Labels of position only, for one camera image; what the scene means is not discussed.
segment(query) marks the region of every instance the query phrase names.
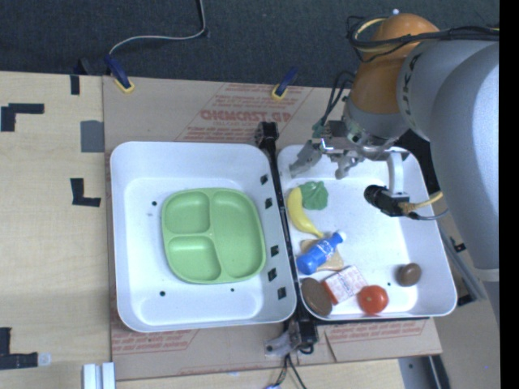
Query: blue bottle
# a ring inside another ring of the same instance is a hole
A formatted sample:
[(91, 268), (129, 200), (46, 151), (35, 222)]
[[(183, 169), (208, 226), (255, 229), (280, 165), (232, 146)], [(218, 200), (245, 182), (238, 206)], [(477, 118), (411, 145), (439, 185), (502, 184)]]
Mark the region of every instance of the blue bottle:
[(332, 257), (336, 246), (345, 239), (346, 234), (341, 230), (336, 231), (331, 237), (320, 239), (308, 252), (298, 256), (295, 261), (298, 270), (308, 276), (313, 274), (318, 267)]

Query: green divided plate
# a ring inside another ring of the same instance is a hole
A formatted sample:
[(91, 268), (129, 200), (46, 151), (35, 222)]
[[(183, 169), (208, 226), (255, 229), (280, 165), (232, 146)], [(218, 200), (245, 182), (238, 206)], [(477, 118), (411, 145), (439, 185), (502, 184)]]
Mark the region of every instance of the green divided plate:
[(171, 271), (187, 282), (248, 280), (265, 264), (258, 211), (239, 190), (172, 194), (162, 205), (162, 237)]

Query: cardboard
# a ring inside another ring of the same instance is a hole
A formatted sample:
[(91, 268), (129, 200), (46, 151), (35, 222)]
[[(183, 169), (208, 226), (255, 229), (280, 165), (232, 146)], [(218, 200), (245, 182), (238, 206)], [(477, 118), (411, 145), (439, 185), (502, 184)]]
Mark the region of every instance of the cardboard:
[[(274, 101), (272, 87), (246, 83), (132, 78), (124, 94), (103, 78), (106, 208), (110, 265), (112, 360), (118, 380), (254, 370), (281, 365), (267, 357), (264, 341), (278, 337), (282, 324), (142, 334), (118, 318), (115, 301), (109, 155), (126, 141), (254, 143), (259, 122), (277, 122), (278, 149), (303, 144), (322, 117), (330, 90), (289, 87)], [(338, 118), (342, 102), (331, 118)], [(432, 319), (319, 326), (320, 341), (299, 365), (328, 364), (441, 353)]]

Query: banana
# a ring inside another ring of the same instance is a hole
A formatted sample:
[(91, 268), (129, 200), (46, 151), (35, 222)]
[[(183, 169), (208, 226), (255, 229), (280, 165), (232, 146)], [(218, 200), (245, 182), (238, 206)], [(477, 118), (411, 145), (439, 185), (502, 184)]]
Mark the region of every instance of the banana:
[(298, 230), (312, 233), (319, 238), (324, 236), (323, 233), (314, 226), (302, 207), (302, 192), (300, 187), (295, 187), (290, 191), (286, 204), (290, 220)]

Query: white cable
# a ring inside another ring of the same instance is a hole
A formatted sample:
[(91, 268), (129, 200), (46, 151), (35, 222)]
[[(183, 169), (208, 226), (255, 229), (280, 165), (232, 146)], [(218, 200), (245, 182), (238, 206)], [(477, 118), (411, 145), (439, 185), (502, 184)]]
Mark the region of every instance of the white cable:
[(163, 40), (163, 41), (188, 41), (190, 39), (195, 39), (199, 36), (202, 36), (204, 33), (205, 33), (205, 11), (204, 11), (204, 1), (203, 0), (198, 0), (199, 1), (199, 8), (200, 8), (200, 16), (202, 18), (202, 28), (200, 29), (199, 32), (195, 33), (194, 35), (190, 35), (190, 36), (179, 36), (179, 37), (175, 37), (175, 36), (133, 36), (133, 37), (130, 37), (128, 39), (125, 39), (124, 41), (120, 41), (119, 43), (117, 43), (110, 51), (109, 51), (109, 55), (111, 56), (112, 53), (117, 49), (119, 48), (120, 46), (123, 46), (125, 45), (126, 43), (128, 42), (131, 42), (131, 41), (137, 41), (137, 40), (142, 40), (142, 39), (160, 39), (160, 40)]

